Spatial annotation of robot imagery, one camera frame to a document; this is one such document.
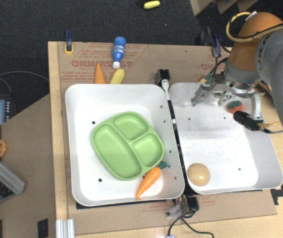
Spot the red tomato with green top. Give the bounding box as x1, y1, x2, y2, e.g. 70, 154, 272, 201
227, 100, 243, 115

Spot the yellow oblong toy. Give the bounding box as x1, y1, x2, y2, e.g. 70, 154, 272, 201
142, 0, 161, 10

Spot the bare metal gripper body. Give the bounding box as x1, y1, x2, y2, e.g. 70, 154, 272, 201
207, 73, 256, 99

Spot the orange carrot with green top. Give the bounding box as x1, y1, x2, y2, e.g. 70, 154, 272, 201
135, 161, 168, 199

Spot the brown cardboard board red print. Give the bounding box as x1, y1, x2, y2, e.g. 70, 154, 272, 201
57, 41, 278, 236

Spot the blue bottle with white cap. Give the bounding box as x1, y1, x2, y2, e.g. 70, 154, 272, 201
111, 36, 127, 70

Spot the beige round bread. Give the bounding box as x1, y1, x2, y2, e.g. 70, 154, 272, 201
187, 163, 211, 187

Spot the black cylinder on white bracket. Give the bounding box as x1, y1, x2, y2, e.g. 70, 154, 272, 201
232, 93, 265, 131

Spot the yellow corn cob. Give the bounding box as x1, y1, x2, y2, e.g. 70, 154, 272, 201
109, 68, 126, 85

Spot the plain orange carrot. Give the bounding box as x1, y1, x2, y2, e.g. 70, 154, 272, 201
94, 62, 107, 85

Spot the thin black and white rod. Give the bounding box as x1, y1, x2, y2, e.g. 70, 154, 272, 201
161, 79, 190, 198

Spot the white plastic tray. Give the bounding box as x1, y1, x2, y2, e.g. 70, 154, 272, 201
168, 82, 283, 196
65, 83, 186, 207

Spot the green divided plate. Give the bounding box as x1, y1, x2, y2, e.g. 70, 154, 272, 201
90, 111, 165, 181

